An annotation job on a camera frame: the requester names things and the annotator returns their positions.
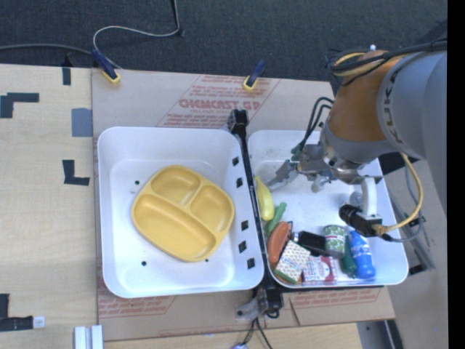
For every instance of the black box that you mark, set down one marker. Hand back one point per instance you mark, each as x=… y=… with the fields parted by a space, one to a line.
x=310 y=241

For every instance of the yellow banana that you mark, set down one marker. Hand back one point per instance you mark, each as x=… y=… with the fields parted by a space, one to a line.
x=266 y=202

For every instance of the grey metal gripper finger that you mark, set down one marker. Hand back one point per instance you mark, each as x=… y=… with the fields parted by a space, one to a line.
x=319 y=184
x=282 y=175

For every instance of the dark green bottle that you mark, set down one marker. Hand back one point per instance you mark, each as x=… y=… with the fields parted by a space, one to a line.
x=348 y=264

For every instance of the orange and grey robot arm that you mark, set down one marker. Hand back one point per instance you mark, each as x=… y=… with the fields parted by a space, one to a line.
x=407 y=100

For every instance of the thin black rod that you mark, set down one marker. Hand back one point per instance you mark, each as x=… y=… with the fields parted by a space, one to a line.
x=250 y=180

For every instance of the black cylinder on white bracket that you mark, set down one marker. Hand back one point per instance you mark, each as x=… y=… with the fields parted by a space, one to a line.
x=359 y=216

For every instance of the white carton with colourful dots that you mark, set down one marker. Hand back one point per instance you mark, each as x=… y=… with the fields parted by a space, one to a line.
x=292 y=262

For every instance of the orange sausage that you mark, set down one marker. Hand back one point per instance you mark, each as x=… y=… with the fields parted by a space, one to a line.
x=278 y=242

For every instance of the green and white can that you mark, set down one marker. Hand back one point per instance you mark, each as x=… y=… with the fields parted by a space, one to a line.
x=334 y=240

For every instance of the yellow divided plate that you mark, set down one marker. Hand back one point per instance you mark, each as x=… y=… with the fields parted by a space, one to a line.
x=174 y=224

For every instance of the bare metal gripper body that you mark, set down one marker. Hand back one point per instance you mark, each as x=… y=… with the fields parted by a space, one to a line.
x=316 y=160

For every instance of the red and white carton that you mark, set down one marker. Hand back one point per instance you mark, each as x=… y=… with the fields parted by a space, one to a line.
x=319 y=269

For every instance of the blue bottle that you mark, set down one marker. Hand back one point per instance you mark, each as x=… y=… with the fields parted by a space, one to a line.
x=361 y=254

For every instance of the white plastic tray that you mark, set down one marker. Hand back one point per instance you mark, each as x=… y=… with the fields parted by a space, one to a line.
x=319 y=205
x=123 y=267

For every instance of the brown cardboard board red print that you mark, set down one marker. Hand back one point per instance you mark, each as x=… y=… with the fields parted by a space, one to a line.
x=145 y=100

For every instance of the green toy vegetable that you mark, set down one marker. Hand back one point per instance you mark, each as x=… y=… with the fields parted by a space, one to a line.
x=275 y=218

